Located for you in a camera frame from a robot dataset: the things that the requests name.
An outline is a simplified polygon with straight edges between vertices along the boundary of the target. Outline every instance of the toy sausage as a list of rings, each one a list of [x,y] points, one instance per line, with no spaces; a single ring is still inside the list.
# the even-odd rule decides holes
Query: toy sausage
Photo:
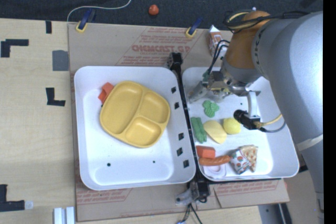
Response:
[[[203,166],[217,166],[217,165],[228,163],[230,159],[231,157],[229,155],[219,156],[214,159],[201,157],[198,159],[198,162],[199,164]]]

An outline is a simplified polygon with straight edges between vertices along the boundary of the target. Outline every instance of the yellow ball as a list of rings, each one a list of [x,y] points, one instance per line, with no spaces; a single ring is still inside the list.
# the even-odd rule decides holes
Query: yellow ball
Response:
[[[240,123],[235,118],[224,119],[223,128],[228,134],[238,134],[241,131]]]

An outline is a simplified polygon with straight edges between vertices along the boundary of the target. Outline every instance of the yellow bowl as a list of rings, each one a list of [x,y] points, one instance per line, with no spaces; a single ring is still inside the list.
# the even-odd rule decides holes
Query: yellow bowl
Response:
[[[163,134],[170,118],[168,102],[133,82],[119,82],[100,112],[100,124],[111,136],[136,147],[150,147]]]

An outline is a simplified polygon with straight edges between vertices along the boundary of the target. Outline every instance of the white tray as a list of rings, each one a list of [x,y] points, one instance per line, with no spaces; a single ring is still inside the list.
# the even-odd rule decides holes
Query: white tray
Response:
[[[183,72],[183,84],[186,97],[202,79],[202,74],[206,69],[207,68],[195,67],[188,68]],[[249,90],[261,91],[261,94],[257,97],[257,102],[258,114],[261,116],[262,122],[271,121],[280,114],[270,84],[266,79],[259,78],[253,83]],[[213,97],[212,93],[208,93],[205,97],[196,102],[189,103],[187,100],[189,116],[200,117],[203,123],[208,120],[217,120],[222,124],[222,120],[224,118],[232,118],[237,109],[243,111],[248,110],[246,97],[230,95],[225,97],[222,102],[217,103],[220,106],[220,110],[216,112],[214,118],[209,118],[204,113],[202,103],[205,100],[211,100]],[[267,129],[276,130],[281,127],[282,124],[283,119],[280,119],[278,122],[268,125]],[[239,134],[228,135],[227,140],[223,144],[214,142],[209,136],[207,137],[207,142],[203,144],[198,142],[196,138],[194,138],[194,141],[195,145],[215,148],[216,155],[225,155],[240,146],[249,144],[254,144],[259,147],[257,169],[254,173],[248,170],[238,175],[230,164],[226,164],[226,176],[223,178],[212,178],[204,174],[205,177],[212,181],[284,178],[294,176],[299,169],[297,153],[287,126],[277,133],[263,133],[258,130],[248,130],[242,126]]]
[[[157,92],[171,116],[159,141],[137,148],[106,133],[99,122],[101,87],[130,80]],[[162,67],[83,67],[75,74],[80,176],[94,190],[178,184],[196,171],[176,76]]]

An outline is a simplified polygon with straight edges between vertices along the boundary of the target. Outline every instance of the blue clip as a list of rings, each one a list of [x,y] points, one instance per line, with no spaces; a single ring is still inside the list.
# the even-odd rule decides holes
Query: blue clip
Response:
[[[194,24],[187,29],[187,31],[185,32],[185,36],[187,38],[193,38],[196,34],[196,28],[200,26],[202,21],[203,21],[202,17],[198,18],[196,22],[194,22]]]
[[[83,19],[77,24],[76,31],[83,33],[88,26],[87,23],[91,23],[95,17],[96,11],[92,8],[88,9],[84,14]]]

